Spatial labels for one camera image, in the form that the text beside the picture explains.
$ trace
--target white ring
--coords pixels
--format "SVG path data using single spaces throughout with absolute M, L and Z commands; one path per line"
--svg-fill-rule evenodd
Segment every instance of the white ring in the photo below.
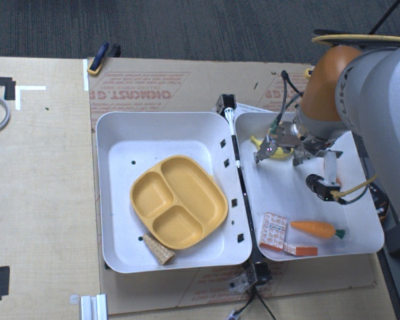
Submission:
M 0 122 L 0 130 L 2 130 L 6 126 L 6 124 L 9 122 L 9 118 L 11 116 L 11 111 L 10 111 L 9 106 L 7 105 L 6 101 L 4 99 L 2 99 L 1 97 L 0 97 L 0 104 L 3 106 L 3 108 L 6 111 L 5 118 L 2 120 L 2 122 Z

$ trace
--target toy carrot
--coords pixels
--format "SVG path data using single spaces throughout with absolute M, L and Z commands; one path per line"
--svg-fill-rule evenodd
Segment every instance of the toy carrot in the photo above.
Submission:
M 345 230 L 336 230 L 335 227 L 325 221 L 292 221 L 291 226 L 320 238 L 331 238 L 336 235 L 344 237 Z

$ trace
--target yellow divided plate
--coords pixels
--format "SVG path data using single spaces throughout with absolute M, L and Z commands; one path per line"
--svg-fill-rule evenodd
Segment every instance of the yellow divided plate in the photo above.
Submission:
M 132 206 L 151 234 L 171 249 L 200 242 L 225 220 L 227 198 L 194 160 L 169 157 L 132 185 Z

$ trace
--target white strip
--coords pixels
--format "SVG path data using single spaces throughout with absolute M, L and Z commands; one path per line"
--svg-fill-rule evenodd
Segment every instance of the white strip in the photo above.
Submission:
M 15 109 L 21 110 L 21 91 L 22 90 L 46 90 L 45 85 L 16 85 L 15 86 Z
M 89 61 L 87 59 L 83 60 L 83 83 L 85 86 L 85 91 L 89 91 L 89 74 L 87 72 L 87 66 Z

